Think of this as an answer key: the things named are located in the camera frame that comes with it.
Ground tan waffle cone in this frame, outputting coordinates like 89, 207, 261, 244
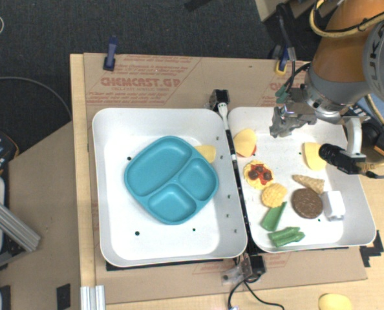
292, 174, 326, 195

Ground white plastic tray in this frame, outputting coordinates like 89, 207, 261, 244
226, 106, 378, 254
91, 107, 248, 268

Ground green toy beans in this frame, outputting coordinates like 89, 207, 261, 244
268, 226, 306, 248

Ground white plastic block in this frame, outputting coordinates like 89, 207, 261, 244
320, 191, 347, 222

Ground brown round biscuit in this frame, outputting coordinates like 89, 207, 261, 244
291, 188, 325, 220

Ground thin black and white rod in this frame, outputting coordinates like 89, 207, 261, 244
217, 103, 255, 255

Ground yellow cheese slice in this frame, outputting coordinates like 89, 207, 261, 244
232, 128, 257, 157
301, 141, 328, 172

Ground yellow toy chip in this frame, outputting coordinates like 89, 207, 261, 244
194, 144, 217, 164

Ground green toy pea pod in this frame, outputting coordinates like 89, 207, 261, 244
260, 201, 288, 233

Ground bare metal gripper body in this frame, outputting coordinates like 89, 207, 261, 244
273, 88, 348, 126

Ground black block with thin wires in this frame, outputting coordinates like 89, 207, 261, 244
240, 253, 266, 278
208, 88, 230, 110

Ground yellow oval toy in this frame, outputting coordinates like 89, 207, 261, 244
318, 293, 353, 310

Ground yellow toy pizza slice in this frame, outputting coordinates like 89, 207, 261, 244
242, 160, 274, 191

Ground blue divided plate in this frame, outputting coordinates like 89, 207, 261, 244
123, 135, 220, 226

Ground black cylinder on white bracket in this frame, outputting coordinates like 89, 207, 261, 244
318, 116, 371, 176

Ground brown cardboard board red print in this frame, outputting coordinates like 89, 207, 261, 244
83, 52, 369, 305

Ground yellow toy corn piece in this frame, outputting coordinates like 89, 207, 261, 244
261, 182, 288, 209

